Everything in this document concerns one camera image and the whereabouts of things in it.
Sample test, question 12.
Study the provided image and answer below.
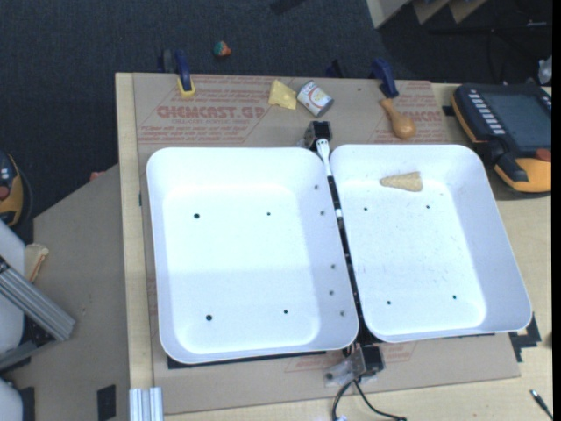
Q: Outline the tan toy sandwich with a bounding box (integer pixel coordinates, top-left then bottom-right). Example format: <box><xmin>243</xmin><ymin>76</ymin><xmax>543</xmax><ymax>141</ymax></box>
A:
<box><xmin>24</xmin><ymin>243</ymin><xmax>50</xmax><ymax>283</ymax></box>

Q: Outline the brown cardboard board red print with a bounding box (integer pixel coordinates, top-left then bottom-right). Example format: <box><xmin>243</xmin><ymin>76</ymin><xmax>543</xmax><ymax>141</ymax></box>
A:
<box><xmin>131</xmin><ymin>72</ymin><xmax>522</xmax><ymax>416</ymax></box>

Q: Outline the thin black and white rod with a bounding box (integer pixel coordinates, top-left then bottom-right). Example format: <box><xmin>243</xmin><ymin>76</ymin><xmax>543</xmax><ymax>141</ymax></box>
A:
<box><xmin>316</xmin><ymin>139</ymin><xmax>365</xmax><ymax>346</ymax></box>

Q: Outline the tan pizza slice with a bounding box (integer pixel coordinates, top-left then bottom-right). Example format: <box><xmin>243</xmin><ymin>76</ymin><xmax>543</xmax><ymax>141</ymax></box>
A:
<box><xmin>379</xmin><ymin>171</ymin><xmax>423</xmax><ymax>193</ymax></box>

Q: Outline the tan chicken drumstick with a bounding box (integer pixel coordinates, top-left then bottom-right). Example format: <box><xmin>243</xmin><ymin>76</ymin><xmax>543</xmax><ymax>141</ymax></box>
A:
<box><xmin>379</xmin><ymin>97</ymin><xmax>417</xmax><ymax>140</ymax></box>

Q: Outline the yellow cheese wedge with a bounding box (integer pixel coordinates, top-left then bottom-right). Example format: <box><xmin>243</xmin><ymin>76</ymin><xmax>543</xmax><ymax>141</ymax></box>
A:
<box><xmin>267</xmin><ymin>79</ymin><xmax>298</xmax><ymax>112</ymax></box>

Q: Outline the small white can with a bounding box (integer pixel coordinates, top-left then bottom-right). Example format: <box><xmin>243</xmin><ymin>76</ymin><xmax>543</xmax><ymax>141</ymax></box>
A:
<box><xmin>296</xmin><ymin>80</ymin><xmax>335</xmax><ymax>118</ymax></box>

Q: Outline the white plastic tray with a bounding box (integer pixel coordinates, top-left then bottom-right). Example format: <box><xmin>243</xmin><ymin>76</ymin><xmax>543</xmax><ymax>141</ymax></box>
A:
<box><xmin>145</xmin><ymin>146</ymin><xmax>360</xmax><ymax>365</ymax></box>
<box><xmin>328</xmin><ymin>143</ymin><xmax>534</xmax><ymax>344</ymax></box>

